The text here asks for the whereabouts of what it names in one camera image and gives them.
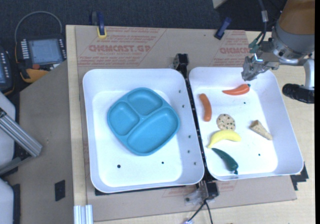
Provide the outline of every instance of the white surface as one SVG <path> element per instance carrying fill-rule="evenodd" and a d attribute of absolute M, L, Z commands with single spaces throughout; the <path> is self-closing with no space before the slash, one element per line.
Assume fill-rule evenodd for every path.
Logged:
<path fill-rule="evenodd" d="M 109 108 L 129 91 L 154 90 L 180 118 L 177 134 L 148 156 L 131 153 L 107 124 Z M 90 175 L 105 193 L 198 183 L 201 151 L 183 76 L 173 69 L 93 69 L 83 77 Z"/>
<path fill-rule="evenodd" d="M 14 191 L 0 179 L 0 224 L 12 224 L 14 219 Z"/>
<path fill-rule="evenodd" d="M 189 80 L 209 172 L 223 181 L 299 173 L 303 159 L 275 76 L 267 71 L 255 80 L 244 82 L 241 71 L 241 67 L 197 67 L 190 71 Z M 244 83 L 251 85 L 246 94 L 234 96 L 222 92 Z M 201 93 L 206 94 L 211 103 L 210 122 L 203 121 Z M 238 175 L 228 171 L 223 160 L 207 148 L 211 135 L 219 131 L 216 120 L 220 114 L 234 118 L 235 132 L 241 136 L 241 141 L 222 140 L 214 147 L 236 160 Z M 254 120 L 262 123 L 273 140 L 249 129 Z"/>
<path fill-rule="evenodd" d="M 0 92 L 0 107 L 11 117 L 13 120 L 16 119 L 16 108 L 8 100 L 8 98 Z M 0 129 L 0 168 L 9 163 L 15 151 L 15 141 Z"/>

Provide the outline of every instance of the blue plate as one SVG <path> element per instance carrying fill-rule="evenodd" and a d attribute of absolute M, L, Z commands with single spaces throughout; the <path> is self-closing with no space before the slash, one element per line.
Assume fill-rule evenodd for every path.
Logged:
<path fill-rule="evenodd" d="M 139 156 L 158 151 L 180 128 L 176 111 L 148 88 L 134 89 L 117 100 L 107 122 L 114 135 Z"/>

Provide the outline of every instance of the toy banana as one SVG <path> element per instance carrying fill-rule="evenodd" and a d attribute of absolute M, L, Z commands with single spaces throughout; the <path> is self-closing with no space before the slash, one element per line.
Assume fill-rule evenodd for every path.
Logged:
<path fill-rule="evenodd" d="M 222 140 L 229 140 L 233 142 L 239 142 L 241 141 L 241 137 L 238 133 L 236 133 L 234 130 L 220 130 L 215 132 L 211 136 L 211 140 L 209 145 L 207 146 L 209 149 L 213 147 L 213 145 L 219 141 Z"/>

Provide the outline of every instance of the cheese wedge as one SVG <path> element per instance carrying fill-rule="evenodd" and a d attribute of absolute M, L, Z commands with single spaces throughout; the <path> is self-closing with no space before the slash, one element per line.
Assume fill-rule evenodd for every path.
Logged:
<path fill-rule="evenodd" d="M 250 129 L 270 141 L 273 139 L 272 135 L 264 128 L 259 120 L 253 121 L 250 125 Z"/>

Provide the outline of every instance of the toy sausage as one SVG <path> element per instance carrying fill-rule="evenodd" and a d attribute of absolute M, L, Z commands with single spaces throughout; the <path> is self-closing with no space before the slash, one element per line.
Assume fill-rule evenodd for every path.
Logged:
<path fill-rule="evenodd" d="M 210 101 L 204 93 L 201 93 L 200 96 L 200 101 L 202 102 L 202 105 L 204 107 L 204 115 L 203 115 L 203 120 L 205 122 L 209 122 L 211 120 L 212 116 L 212 109 L 211 109 L 211 104 Z"/>

